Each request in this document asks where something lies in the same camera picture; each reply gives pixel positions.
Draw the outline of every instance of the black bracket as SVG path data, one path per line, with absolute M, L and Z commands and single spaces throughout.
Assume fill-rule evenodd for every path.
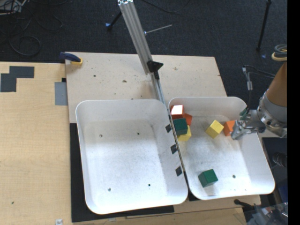
M 148 61 L 148 69 L 151 73 L 154 73 L 156 79 L 159 79 L 158 70 L 163 66 L 163 63 Z

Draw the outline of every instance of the yellow block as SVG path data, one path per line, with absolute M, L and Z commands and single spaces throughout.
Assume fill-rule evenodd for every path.
M 217 120 L 214 120 L 212 124 L 205 130 L 205 132 L 211 136 L 212 138 L 215 138 L 217 135 L 222 132 L 224 126 L 219 123 Z
M 177 139 L 178 139 L 178 141 L 188 141 L 191 136 L 192 136 L 191 129 L 188 125 L 187 126 L 187 133 L 179 135 Z

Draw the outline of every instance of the green block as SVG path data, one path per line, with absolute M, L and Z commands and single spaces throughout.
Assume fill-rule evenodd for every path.
M 202 187 L 207 187 L 214 184 L 218 178 L 213 169 L 206 170 L 202 172 L 199 176 L 199 181 L 201 182 Z
M 182 134 L 187 134 L 188 132 L 188 125 L 187 125 L 187 120 L 185 118 L 178 118 L 173 120 L 176 135 L 182 135 Z

